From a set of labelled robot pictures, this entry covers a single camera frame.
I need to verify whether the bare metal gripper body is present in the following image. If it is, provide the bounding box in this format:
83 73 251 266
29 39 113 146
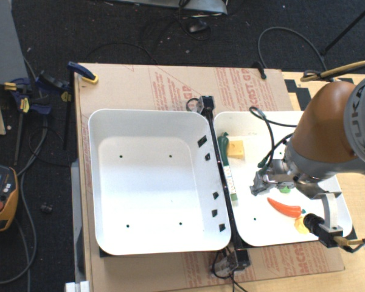
254 159 299 192

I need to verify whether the white printed tube green cap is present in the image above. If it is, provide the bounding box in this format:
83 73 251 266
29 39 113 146
223 164 240 207

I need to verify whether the orange carrot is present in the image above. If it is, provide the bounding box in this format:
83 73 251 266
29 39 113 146
266 196 307 219

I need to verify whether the white plastic tray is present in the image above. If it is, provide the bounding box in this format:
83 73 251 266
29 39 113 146
213 111 353 248
88 108 232 256

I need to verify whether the yellow cheese wedge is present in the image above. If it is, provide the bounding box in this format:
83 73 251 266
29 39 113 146
227 138 245 159

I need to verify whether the dark green pepper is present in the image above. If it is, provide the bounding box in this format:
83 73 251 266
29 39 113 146
217 131 231 167

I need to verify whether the yellow rounded toy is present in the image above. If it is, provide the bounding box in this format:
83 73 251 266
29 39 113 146
294 216 310 235

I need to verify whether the thin black rod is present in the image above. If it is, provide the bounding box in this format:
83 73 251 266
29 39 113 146
204 106 243 251

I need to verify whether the brown cardboard board red print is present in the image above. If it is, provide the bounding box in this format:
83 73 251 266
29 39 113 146
74 62 346 292

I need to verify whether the black computer mouse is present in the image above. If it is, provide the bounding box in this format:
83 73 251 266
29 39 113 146
186 19 209 34

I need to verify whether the black cylinder on white bracket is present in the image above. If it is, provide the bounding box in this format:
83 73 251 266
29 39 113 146
303 191 344 249

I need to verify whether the black block with thin wires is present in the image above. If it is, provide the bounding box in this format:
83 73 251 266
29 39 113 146
214 248 251 278
196 95 215 114

